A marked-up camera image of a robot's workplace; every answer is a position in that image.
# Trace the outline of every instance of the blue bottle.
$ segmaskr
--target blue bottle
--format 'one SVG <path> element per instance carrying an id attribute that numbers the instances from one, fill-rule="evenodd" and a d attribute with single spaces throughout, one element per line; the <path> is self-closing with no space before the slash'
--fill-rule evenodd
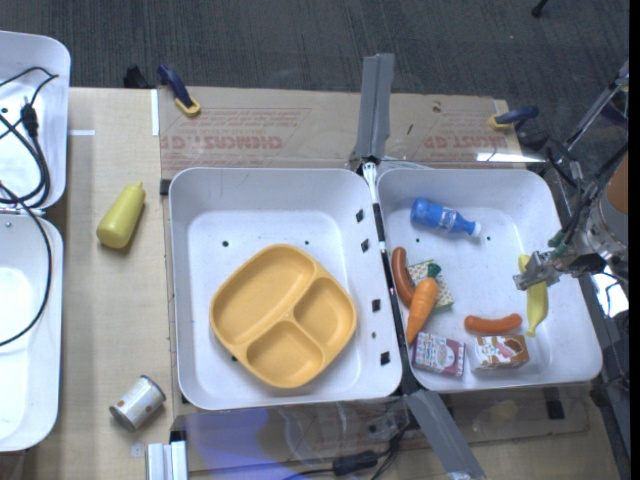
<path id="1" fill-rule="evenodd" d="M 449 233 L 467 233 L 473 237 L 480 236 L 482 230 L 479 222 L 466 220 L 460 215 L 460 212 L 421 198 L 413 202 L 411 222 L 430 228 L 443 229 Z"/>

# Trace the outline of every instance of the table surface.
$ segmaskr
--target table surface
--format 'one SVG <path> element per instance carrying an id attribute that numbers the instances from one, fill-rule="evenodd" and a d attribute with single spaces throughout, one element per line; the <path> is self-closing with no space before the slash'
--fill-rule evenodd
<path id="1" fill-rule="evenodd" d="M 152 91 L 72 88 L 69 108 L 67 189 L 47 215 L 65 243 L 60 406 L 51 434 L 22 457 L 24 477 L 140 479 L 145 446 L 168 442 L 180 399 Z M 147 196 L 130 246 L 101 246 L 99 221 L 123 187 L 138 181 Z M 167 401 L 140 430 L 128 432 L 108 408 L 142 374 L 162 387 Z M 615 478 L 600 412 L 588 395 L 582 402 L 588 418 L 580 432 L 480 443 L 472 450 L 492 479 Z M 5 463 L 0 460 L 0 478 L 9 478 L 3 476 Z M 442 475 L 437 457 L 422 449 L 401 453 L 386 476 L 445 478 L 435 473 Z"/>

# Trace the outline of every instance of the plastic bottle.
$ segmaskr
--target plastic bottle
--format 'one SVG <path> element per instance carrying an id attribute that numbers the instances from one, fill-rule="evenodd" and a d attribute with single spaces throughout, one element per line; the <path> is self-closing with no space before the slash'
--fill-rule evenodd
<path id="1" fill-rule="evenodd" d="M 112 249 L 126 247 L 140 217 L 145 195 L 142 182 L 124 188 L 96 230 L 103 245 Z"/>
<path id="2" fill-rule="evenodd" d="M 411 222 L 430 228 L 443 229 L 448 233 L 467 233 L 473 237 L 480 236 L 482 230 L 479 222 L 466 220 L 460 215 L 460 212 L 421 198 L 413 202 Z"/>

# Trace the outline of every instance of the sausage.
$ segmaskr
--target sausage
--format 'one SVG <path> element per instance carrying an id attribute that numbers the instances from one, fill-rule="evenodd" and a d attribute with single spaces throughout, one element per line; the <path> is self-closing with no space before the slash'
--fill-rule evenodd
<path id="1" fill-rule="evenodd" d="M 469 315 L 464 319 L 464 328 L 476 334 L 493 336 L 511 332 L 521 323 L 522 317 L 518 313 L 511 313 L 510 315 L 494 320 Z"/>
<path id="2" fill-rule="evenodd" d="M 413 299 L 415 290 L 407 272 L 406 262 L 407 251 L 404 247 L 396 247 L 391 253 L 391 271 L 393 272 L 393 280 L 396 284 L 398 297 L 409 308 L 411 307 L 411 299 Z"/>

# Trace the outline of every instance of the mustard bottle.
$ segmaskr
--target mustard bottle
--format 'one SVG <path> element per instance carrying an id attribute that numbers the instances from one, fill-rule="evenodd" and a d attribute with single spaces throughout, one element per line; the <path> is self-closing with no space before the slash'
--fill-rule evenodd
<path id="1" fill-rule="evenodd" d="M 142 212 L 145 195 L 141 181 L 124 188 L 96 230 L 103 245 L 112 249 L 126 247 Z"/>

